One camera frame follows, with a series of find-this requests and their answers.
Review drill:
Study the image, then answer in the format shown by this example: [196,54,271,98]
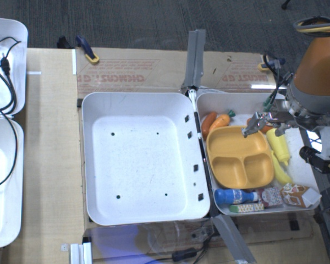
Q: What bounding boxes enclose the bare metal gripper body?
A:
[266,103,330,129]

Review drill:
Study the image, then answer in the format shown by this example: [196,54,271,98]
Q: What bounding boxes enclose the yellow squeeze bottle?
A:
[266,128,292,167]

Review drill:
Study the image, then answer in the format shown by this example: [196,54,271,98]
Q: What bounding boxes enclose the orange carrot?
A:
[208,109,237,133]

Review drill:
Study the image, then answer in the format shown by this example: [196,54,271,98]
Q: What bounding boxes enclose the orange divided plate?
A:
[206,125,276,190]

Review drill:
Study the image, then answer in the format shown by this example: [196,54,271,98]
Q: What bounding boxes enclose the white plastic tray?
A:
[195,92,322,217]
[81,91,212,227]

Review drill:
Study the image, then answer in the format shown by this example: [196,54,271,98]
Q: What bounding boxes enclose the yellow banana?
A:
[270,150,293,186]

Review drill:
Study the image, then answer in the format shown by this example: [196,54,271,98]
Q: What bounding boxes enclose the brown sausage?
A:
[201,111,218,140]

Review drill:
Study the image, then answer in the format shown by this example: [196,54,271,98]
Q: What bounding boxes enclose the orange and white carton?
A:
[279,183,323,209]

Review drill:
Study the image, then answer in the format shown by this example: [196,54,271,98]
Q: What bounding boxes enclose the pink and white packet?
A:
[256,186,284,209]

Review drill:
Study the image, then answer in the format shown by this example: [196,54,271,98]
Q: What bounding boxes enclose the blue and white bottle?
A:
[214,188,260,206]

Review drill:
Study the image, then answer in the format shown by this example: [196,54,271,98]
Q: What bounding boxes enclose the green and yellow box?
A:
[228,202,265,214]

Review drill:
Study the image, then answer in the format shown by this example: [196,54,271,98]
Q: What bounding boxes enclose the brown cardboard board red print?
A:
[75,46,321,260]

